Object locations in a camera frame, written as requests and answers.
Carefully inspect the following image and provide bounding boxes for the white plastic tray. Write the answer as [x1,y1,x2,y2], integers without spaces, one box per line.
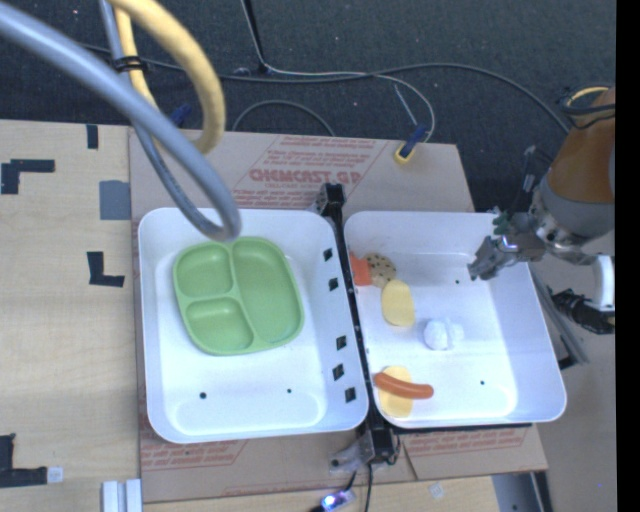
[343,210,568,430]
[137,206,370,445]

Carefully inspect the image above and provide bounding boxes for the white lumpy toy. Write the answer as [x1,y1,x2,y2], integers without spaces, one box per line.
[422,317,466,351]

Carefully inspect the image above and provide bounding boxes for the green divided plate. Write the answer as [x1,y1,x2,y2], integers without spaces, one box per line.
[172,235,306,357]

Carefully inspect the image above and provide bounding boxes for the yellow oval slice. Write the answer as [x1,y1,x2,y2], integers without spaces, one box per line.
[380,278,417,328]
[377,365,414,419]

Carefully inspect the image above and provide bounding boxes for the black block with thin wires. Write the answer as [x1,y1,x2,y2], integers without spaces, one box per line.
[313,182,348,218]
[327,428,402,476]

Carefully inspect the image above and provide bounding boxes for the tan speckled biscuit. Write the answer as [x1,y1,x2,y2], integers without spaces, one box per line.
[363,252,398,289]

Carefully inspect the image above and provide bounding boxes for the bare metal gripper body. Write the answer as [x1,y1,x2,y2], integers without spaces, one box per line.
[495,212,599,266]

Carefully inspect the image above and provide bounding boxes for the brown cardboard board red print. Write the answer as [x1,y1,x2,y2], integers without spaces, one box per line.
[128,128,550,504]

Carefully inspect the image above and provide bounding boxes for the orange sausage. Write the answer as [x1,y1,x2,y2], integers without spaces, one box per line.
[373,371,435,400]

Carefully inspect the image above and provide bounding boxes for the black cylinder on white bracket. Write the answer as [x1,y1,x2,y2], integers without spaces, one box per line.
[550,253,617,335]

